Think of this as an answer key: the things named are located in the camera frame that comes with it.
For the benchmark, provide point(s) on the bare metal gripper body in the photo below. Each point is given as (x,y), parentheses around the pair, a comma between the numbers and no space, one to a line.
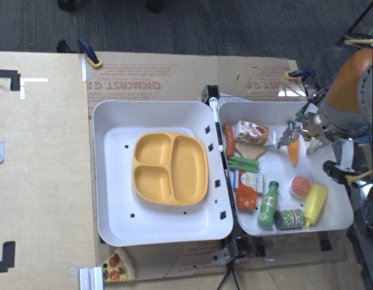
(313,127)

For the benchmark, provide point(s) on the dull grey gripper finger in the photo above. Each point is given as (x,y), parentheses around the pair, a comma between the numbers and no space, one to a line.
(295,133)
(284,139)

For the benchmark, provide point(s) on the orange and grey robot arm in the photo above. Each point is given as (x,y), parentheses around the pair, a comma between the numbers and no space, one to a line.
(345,86)

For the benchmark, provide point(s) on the orange carrot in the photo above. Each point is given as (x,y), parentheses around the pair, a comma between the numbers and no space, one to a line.
(293,153)

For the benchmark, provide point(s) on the white plastic tray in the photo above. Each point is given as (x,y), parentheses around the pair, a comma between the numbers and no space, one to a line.
(117,162)
(280,171)

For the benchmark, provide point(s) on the orange and white carton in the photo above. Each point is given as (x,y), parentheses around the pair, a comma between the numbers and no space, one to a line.
(253,131)

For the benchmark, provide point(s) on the tan bread slice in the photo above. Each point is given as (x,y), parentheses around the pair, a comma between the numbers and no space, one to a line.
(250,151)

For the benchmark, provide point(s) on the green beans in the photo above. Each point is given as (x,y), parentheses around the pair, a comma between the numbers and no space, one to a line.
(244,164)

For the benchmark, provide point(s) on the pink cupcake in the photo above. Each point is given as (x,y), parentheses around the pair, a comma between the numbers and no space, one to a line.
(300,186)

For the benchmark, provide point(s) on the white and blue carton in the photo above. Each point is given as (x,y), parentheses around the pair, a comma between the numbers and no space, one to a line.
(250,181)

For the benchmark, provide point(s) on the red sausage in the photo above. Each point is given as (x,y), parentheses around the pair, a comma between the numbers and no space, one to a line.
(229,140)

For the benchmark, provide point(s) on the thin black and white rod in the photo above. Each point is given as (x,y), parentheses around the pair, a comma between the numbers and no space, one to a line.
(220,140)

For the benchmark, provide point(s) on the green bottle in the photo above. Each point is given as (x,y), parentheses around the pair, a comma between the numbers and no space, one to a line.
(268,207)

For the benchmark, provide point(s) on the yellow mustard bottle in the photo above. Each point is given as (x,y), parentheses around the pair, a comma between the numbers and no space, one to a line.
(314,202)

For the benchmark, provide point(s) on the orange fries box with star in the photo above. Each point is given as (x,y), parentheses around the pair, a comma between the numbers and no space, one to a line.
(246,199)

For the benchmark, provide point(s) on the green and white can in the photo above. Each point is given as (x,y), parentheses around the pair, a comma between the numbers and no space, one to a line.
(290,219)

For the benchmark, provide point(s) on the orange divided plate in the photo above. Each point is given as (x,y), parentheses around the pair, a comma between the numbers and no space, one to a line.
(171,168)

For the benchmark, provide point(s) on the brown cardboard board red print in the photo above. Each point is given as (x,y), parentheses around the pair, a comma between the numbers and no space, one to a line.
(180,77)

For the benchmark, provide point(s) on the pizza slice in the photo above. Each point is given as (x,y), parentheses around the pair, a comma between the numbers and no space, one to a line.
(115,267)

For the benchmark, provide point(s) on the black cylinder on white bracket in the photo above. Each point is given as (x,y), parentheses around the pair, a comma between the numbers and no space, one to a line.
(337,171)

